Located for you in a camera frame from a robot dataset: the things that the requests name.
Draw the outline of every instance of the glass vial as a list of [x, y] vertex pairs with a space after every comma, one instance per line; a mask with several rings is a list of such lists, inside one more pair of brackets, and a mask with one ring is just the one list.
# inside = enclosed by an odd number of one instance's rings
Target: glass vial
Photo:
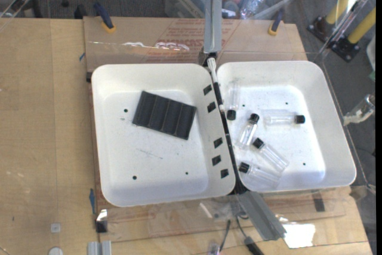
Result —
[[288, 111], [275, 111], [270, 112], [264, 117], [265, 125], [293, 125], [304, 124], [305, 116], [291, 113]]
[[257, 122], [259, 119], [260, 117], [257, 114], [253, 113], [247, 121], [247, 124], [243, 127], [239, 136], [239, 140], [236, 144], [240, 149], [249, 149], [249, 146], [251, 145], [252, 140], [254, 138], [257, 129]]
[[232, 81], [229, 83], [230, 87], [228, 90], [228, 99], [227, 99], [227, 119], [235, 120], [236, 111], [239, 108], [239, 82]]
[[264, 143], [260, 138], [256, 138], [253, 145], [260, 150], [260, 154], [278, 171], [283, 172], [289, 165], [289, 161], [278, 153], [270, 145]]
[[256, 165], [249, 165], [246, 162], [240, 164], [239, 171], [245, 173], [248, 177], [254, 180], [258, 180], [274, 188], [279, 184], [281, 177], [279, 173], [273, 173], [268, 169], [260, 168]]

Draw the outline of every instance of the wire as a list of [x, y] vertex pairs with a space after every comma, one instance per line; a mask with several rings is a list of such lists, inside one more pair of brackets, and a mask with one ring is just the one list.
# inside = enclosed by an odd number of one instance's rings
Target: wire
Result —
[[237, 222], [237, 224], [238, 224], [238, 226], [239, 226], [240, 231], [243, 233], [244, 237], [246, 238], [247, 235], [246, 235], [245, 232], [243, 231], [243, 228], [241, 227], [240, 222], [239, 222], [239, 217], [238, 217], [237, 215], [236, 215], [236, 222]]
[[231, 226], [231, 220], [228, 220], [227, 221], [226, 234], [224, 235], [224, 239], [223, 239], [223, 241], [220, 244], [220, 251], [223, 249], [224, 243], [226, 243], [226, 238], [228, 236], [228, 231], [229, 231], [230, 226]]
[[249, 219], [248, 215], [247, 215], [244, 211], [240, 211], [240, 212], [238, 212], [237, 216], [238, 216], [240, 219], [242, 219], [242, 220], [248, 220], [248, 219]]

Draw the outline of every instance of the black hole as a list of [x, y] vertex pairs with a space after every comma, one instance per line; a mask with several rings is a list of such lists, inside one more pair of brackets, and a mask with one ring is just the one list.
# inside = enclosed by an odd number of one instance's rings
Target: black hole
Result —
[[220, 155], [215, 156], [215, 157], [212, 159], [212, 166], [217, 165], [219, 162], [221, 162], [221, 157], [220, 157]]
[[222, 139], [222, 138], [219, 138], [219, 139], [215, 140], [215, 141], [214, 141], [215, 149], [216, 149], [217, 147], [219, 147], [222, 143], [223, 143], [223, 139]]
[[221, 178], [224, 178], [224, 177], [226, 177], [226, 176], [228, 176], [228, 169], [223, 169], [223, 170], [221, 170], [220, 171], [220, 177]]
[[212, 86], [211, 85], [209, 85], [206, 88], [204, 88], [203, 89], [204, 95], [207, 95], [211, 90], [212, 90]]
[[211, 102], [209, 106], [207, 106], [208, 113], [211, 113], [216, 108], [215, 102]]

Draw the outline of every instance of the plastic tray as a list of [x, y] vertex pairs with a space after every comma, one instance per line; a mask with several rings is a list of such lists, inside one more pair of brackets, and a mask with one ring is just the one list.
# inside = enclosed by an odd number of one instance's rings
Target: plastic tray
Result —
[[[221, 93], [229, 82], [240, 84], [240, 108], [229, 121], [232, 142], [251, 113], [260, 116], [256, 136], [284, 154], [290, 164], [276, 189], [254, 183], [245, 174], [244, 185], [252, 191], [297, 191], [350, 185], [356, 177], [352, 154], [323, 71], [308, 61], [226, 63], [217, 72]], [[286, 109], [306, 117], [295, 127], [265, 127], [266, 110]], [[238, 161], [258, 161], [253, 152], [234, 148]]]
[[[260, 116], [256, 137], [290, 164], [277, 188], [241, 174], [251, 191], [276, 192], [347, 186], [356, 177], [335, 104], [321, 69], [308, 61], [236, 62], [219, 67], [223, 98], [240, 83], [240, 108], [229, 121], [232, 142], [251, 113]], [[105, 198], [117, 206], [210, 198], [235, 184], [211, 77], [196, 64], [115, 64], [92, 75], [94, 117]], [[143, 91], [196, 107], [188, 140], [133, 124]], [[264, 111], [302, 113], [298, 127], [265, 128]], [[234, 147], [236, 163], [257, 155]]]
[[[212, 82], [196, 64], [115, 64], [91, 78], [101, 189], [117, 206], [209, 198], [235, 184]], [[196, 106], [188, 140], [133, 124], [142, 91]]]

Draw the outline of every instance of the black vial cap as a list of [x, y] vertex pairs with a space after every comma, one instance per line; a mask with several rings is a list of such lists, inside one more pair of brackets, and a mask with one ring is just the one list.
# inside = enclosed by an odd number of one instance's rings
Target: black vial cap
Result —
[[304, 124], [305, 123], [305, 116], [304, 115], [297, 115], [295, 118], [296, 124]]
[[233, 109], [228, 110], [227, 119], [228, 120], [235, 120], [236, 119], [236, 111]]
[[255, 113], [251, 114], [251, 117], [249, 118], [249, 120], [254, 121], [255, 123], [257, 123], [259, 119], [260, 119], [259, 115]]
[[264, 146], [264, 141], [262, 141], [260, 138], [256, 138], [253, 144], [257, 149], [260, 149], [262, 146]]
[[249, 170], [249, 165], [246, 164], [246, 163], [244, 163], [244, 162], [242, 162], [242, 163], [240, 164], [239, 171], [240, 171], [240, 172], [247, 173], [248, 170]]

